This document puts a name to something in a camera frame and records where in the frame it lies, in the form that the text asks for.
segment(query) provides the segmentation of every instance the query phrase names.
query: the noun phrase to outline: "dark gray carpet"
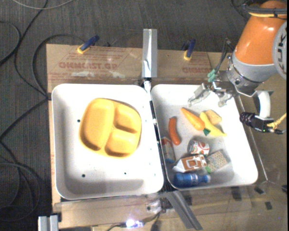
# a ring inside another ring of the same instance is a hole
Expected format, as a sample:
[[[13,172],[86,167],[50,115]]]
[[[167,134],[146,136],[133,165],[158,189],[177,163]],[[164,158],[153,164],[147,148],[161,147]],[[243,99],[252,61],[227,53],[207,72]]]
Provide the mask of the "dark gray carpet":
[[[42,7],[46,0],[17,1]],[[68,0],[48,0],[46,7],[65,1]],[[12,0],[0,0],[0,21],[12,23],[21,35],[38,12]],[[27,218],[17,222],[0,220],[0,230],[36,230],[37,217],[52,213],[48,105],[42,102],[45,99],[43,91],[36,90],[38,86],[32,75],[34,69],[38,82],[45,89],[44,46],[38,51],[32,68],[33,54],[45,39],[69,34],[86,40],[98,34],[98,46],[109,42],[115,47],[141,48],[143,29],[155,28],[159,49],[179,50],[185,41],[195,38],[196,51],[221,51],[224,38],[229,38],[234,45],[237,43],[245,23],[246,18],[231,5],[231,0],[76,0],[42,11],[21,42],[16,60],[12,56],[0,64],[0,156],[12,162],[7,153],[10,151],[18,165],[28,167],[36,174],[40,199]],[[0,23],[0,60],[13,50],[17,37],[17,31],[11,25]],[[79,39],[67,36],[55,37],[48,42],[81,43]],[[42,103],[13,123],[39,102]],[[20,169],[26,175],[26,183],[13,165],[2,164],[5,162],[0,158],[0,219],[11,220],[30,213],[39,193],[35,177]],[[17,207],[3,208],[13,199],[12,205]]]

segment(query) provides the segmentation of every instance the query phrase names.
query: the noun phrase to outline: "blue bottle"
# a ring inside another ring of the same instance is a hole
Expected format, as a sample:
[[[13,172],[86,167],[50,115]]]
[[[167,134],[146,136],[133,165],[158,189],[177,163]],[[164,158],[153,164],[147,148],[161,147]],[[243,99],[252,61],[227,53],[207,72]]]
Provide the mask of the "blue bottle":
[[[173,184],[176,187],[196,187],[200,183],[208,183],[210,180],[210,175],[198,175],[196,173],[176,173],[174,175]]]

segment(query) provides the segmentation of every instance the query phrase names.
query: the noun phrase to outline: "blue and yellow clip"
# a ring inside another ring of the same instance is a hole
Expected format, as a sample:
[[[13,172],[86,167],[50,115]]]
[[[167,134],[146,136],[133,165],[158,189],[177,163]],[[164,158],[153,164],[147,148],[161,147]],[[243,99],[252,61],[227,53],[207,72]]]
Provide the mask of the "blue and yellow clip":
[[[89,39],[87,42],[85,42],[84,44],[80,45],[78,48],[77,48],[77,51],[80,53],[80,54],[83,54],[84,52],[86,52],[90,46],[92,45],[95,45],[95,43],[100,39],[100,37],[98,35],[95,35],[94,37],[92,37],[91,39]]]
[[[196,40],[191,39],[188,42],[184,43],[183,46],[181,47],[182,51],[185,51],[184,53],[184,59],[189,61],[192,59],[192,53],[195,47]]]

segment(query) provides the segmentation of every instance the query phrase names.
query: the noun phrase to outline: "soda can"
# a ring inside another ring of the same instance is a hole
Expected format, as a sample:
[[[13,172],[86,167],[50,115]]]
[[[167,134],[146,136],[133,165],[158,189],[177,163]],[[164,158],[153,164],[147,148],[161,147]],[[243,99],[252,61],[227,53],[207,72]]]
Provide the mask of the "soda can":
[[[172,146],[172,142],[167,137],[161,138],[161,145],[164,154],[165,161],[168,163],[175,162],[175,154]]]
[[[209,151],[210,151],[209,144],[196,140],[190,140],[187,146],[187,152],[192,155],[203,154],[207,156],[209,154]]]

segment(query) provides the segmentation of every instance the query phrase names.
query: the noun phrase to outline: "red and white can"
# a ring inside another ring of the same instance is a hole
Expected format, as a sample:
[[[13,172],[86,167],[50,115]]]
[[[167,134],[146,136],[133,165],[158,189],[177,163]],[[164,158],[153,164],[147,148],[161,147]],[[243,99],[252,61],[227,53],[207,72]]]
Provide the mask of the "red and white can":
[[[210,152],[210,147],[209,144],[196,141],[196,140],[190,140],[187,146],[187,152],[192,154],[192,155],[208,155]]]

